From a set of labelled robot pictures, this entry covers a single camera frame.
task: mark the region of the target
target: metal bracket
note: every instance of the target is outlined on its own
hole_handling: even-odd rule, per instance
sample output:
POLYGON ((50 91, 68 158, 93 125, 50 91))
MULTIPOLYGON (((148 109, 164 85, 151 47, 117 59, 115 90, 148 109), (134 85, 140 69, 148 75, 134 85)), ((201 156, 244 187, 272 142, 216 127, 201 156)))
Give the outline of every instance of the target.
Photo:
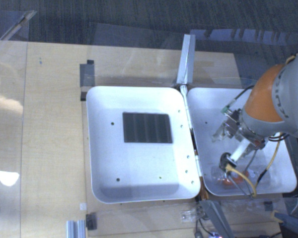
POLYGON ((177 84, 186 85, 193 81, 195 35, 184 35, 177 84))
POLYGON ((197 164, 199 177, 202 177, 202 169, 201 169, 201 162, 200 162, 199 155, 195 156, 195 162, 197 164))
POLYGON ((209 219, 209 217, 204 212, 203 207, 199 204, 194 206, 189 211, 180 212, 180 214, 181 214, 182 223, 194 223, 199 219, 203 219, 203 220, 209 219))
POLYGON ((85 220, 77 222, 69 220, 66 222, 67 238, 85 238, 85 220))
POLYGON ((187 99, 188 89, 187 89, 187 86, 186 85, 181 85, 180 86, 180 93, 183 96, 184 106, 185 106, 185 112, 187 113, 189 128, 192 131, 192 121, 191 121, 191 115, 190 115, 190 110, 189 110, 189 105, 188 105, 188 99, 187 99))
POLYGON ((211 219, 215 229, 223 238, 234 238, 234 234, 227 222, 220 204, 216 201, 200 201, 203 210, 211 219))

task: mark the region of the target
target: black cable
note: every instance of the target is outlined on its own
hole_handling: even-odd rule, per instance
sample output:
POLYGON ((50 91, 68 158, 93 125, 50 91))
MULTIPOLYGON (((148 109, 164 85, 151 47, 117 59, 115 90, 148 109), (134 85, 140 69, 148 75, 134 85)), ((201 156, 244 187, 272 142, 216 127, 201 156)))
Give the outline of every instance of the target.
POLYGON ((270 139, 275 139, 275 138, 281 138, 281 137, 283 137, 283 136, 285 136, 286 135, 286 133, 282 133, 282 134, 280 134, 279 136, 271 136, 271 137, 269 137, 270 139))
POLYGON ((269 238, 274 238, 274 237, 276 237, 277 235, 281 235, 282 234, 282 232, 278 232, 278 233, 276 233, 276 234, 274 234, 274 235, 272 235, 272 236, 269 236, 269 238))
MULTIPOLYGON (((253 160, 255 159, 255 156, 256 156, 257 151, 258 151, 258 150, 255 150, 255 151, 254 151, 254 154, 253 154, 251 160, 248 162, 246 168, 245 168, 244 171, 243 171, 244 174, 246 174, 246 171, 248 170, 249 166, 252 164, 253 160)), ((247 186, 247 188, 248 188, 248 191, 249 191, 249 193, 250 193, 250 195, 251 195, 252 192, 251 192, 250 189, 249 189, 249 185, 248 185, 248 183, 247 183, 245 180, 244 180, 244 182, 246 183, 246 186, 247 186)))
POLYGON ((259 177, 258 177, 258 179, 257 179, 257 185, 259 184, 259 182, 260 182, 260 180, 263 178, 263 176, 266 174, 266 172, 267 172, 267 169, 265 169, 260 175, 259 175, 259 177))
POLYGON ((213 233, 207 231, 207 230, 203 227, 203 224, 202 224, 201 219, 199 219, 199 222, 200 222, 200 225, 201 225, 202 229, 203 229, 205 232, 207 232, 209 235, 213 236, 213 233))
POLYGON ((250 85, 250 86, 247 86, 243 91, 240 92, 239 95, 237 95, 234 99, 237 100, 239 97, 241 97, 247 90, 253 88, 254 85, 250 85))
POLYGON ((276 138, 276 139, 271 139, 271 138, 268 138, 268 140, 269 141, 271 141, 271 142, 279 142, 279 141, 283 141, 283 140, 285 140, 286 138, 288 138, 289 137, 289 134, 286 134, 285 136, 283 136, 283 137, 280 137, 280 138, 276 138))
POLYGON ((197 220, 197 221, 195 222, 195 232, 198 231, 198 221, 199 221, 199 220, 197 220))

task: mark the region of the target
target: wooden table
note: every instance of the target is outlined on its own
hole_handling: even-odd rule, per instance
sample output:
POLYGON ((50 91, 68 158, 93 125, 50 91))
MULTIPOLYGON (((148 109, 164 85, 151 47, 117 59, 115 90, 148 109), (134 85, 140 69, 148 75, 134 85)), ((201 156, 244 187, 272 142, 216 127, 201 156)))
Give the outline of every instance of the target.
MULTIPOLYGON (((23 43, 13 42, 11 48, 18 45, 23 43)), ((85 179, 88 163, 84 158, 85 116, 82 115, 84 103, 80 101, 79 65, 94 60, 95 74, 98 75, 96 83, 99 84, 124 78, 169 84, 177 75, 180 54, 180 51, 171 50, 28 43, 21 144, 22 238, 64 238, 66 221, 84 219, 88 201, 95 202, 87 204, 88 208, 96 206, 103 212, 128 208, 128 205, 99 204, 88 190, 90 181, 85 179)), ((233 54, 196 52, 195 80, 212 84, 226 77, 238 77, 233 54)), ((164 218, 167 216, 171 217, 172 212, 166 211, 164 218)), ((245 222, 243 216, 239 219, 232 227, 238 230, 239 237, 271 235, 279 231, 276 222, 260 218, 245 222)), ((102 225, 107 225, 104 230, 116 228, 110 219, 102 225)), ((120 226, 121 233, 116 229, 113 235, 102 235, 106 238, 190 238, 194 237, 193 226, 191 223, 178 225, 173 230, 130 234, 122 234, 129 228, 120 226)), ((0 228, 0 237, 7 237, 8 228, 0 228)), ((16 232, 10 237, 19 235, 16 232)))

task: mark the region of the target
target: table surface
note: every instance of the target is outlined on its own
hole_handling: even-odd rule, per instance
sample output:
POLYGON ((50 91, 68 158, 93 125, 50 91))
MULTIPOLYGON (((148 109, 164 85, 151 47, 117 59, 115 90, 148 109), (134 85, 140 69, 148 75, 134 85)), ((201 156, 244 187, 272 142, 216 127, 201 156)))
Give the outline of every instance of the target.
MULTIPOLYGON (((10 48, 17 50, 18 45, 24 43, 13 42, 10 48)), ((19 237, 19 230, 23 238, 63 238, 66 221, 84 219, 86 213, 92 211, 100 211, 104 216, 100 220, 103 232, 98 233, 103 237, 194 237, 194 224, 182 224, 180 218, 175 217, 178 213, 174 213, 175 209, 186 210, 181 204, 190 206, 190 200, 157 202, 155 208, 146 204, 121 206, 97 202, 90 191, 85 103, 80 101, 79 65, 87 60, 95 62, 98 84, 124 79, 141 83, 145 79, 145 83, 161 85, 170 84, 175 79, 180 54, 180 51, 171 50, 28 43, 24 105, 21 107, 24 112, 21 180, 16 185, 20 188, 17 197, 20 202, 15 202, 13 195, 0 198, 2 214, 3 209, 19 205, 21 217, 16 232, 11 232, 12 222, 0 226, 0 237, 19 237), (117 223, 126 216, 124 211, 144 207, 148 209, 147 221, 154 216, 157 219, 153 223, 160 223, 162 227, 142 223, 144 227, 140 230, 145 231, 139 232, 137 228, 129 228, 134 223, 129 227, 125 222, 121 222, 123 225, 117 223), (157 215, 159 209, 160 213, 163 209, 164 214, 157 215), (113 219, 109 212, 118 215, 113 219), (164 222, 169 223, 169 227, 164 229, 164 222)), ((228 77, 239 77, 233 54, 196 52, 194 80, 214 84, 228 77)), ((3 155, 0 163, 8 165, 3 155)), ((238 237, 271 235, 279 231, 278 224, 267 216, 245 219, 236 212, 232 216, 235 221, 231 227, 238 237)), ((206 227, 212 228, 212 224, 207 222, 206 227)))

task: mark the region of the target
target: glass panel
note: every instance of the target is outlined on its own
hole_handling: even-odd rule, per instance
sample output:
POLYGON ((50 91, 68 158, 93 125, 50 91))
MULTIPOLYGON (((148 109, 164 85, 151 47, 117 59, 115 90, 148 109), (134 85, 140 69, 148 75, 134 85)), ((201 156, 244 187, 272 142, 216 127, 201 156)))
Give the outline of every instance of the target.
MULTIPOLYGON (((295 30, 224 27, 190 26, 188 33, 196 36, 192 87, 244 88, 254 84, 271 66, 285 63, 298 51, 295 30)), ((181 54, 175 50, 182 49, 185 33, 101 23, 91 25, 90 31, 92 29, 94 36, 90 43, 93 46, 87 55, 96 66, 101 66, 95 70, 95 85, 174 85, 181 54), (96 53, 95 46, 111 46, 111 55, 96 53), (115 60, 119 61, 117 66, 106 66, 115 60)))
POLYGON ((24 15, 29 14, 0 11, 0 237, 12 238, 20 237, 24 41, 28 40, 24 15))

